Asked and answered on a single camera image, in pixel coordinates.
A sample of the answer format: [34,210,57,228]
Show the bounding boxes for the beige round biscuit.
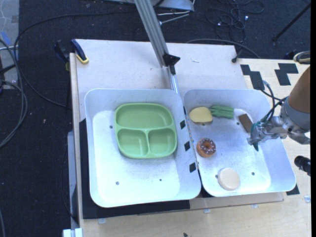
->
[217,167,241,192]

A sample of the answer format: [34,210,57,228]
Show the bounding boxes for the pale flat board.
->
[73,39,284,211]

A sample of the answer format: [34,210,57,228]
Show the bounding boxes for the green toy bean bundle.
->
[209,105,235,119]

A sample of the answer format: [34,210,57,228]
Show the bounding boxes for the yellow toy bread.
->
[189,106,214,125]

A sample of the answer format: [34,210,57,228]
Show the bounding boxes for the brown chocolate bar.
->
[238,113,254,133]

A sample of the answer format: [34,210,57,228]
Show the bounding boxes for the white plastic tray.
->
[84,88,202,208]
[183,89,297,198]

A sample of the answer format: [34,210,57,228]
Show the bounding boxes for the black cylinder on white bracket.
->
[294,155,311,177]

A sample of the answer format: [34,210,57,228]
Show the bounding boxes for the green divided plate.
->
[114,103,178,160]

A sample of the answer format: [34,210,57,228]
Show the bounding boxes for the brown sprinkled doughnut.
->
[196,137,217,158]

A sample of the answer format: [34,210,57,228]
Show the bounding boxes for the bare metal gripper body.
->
[249,116,289,144]

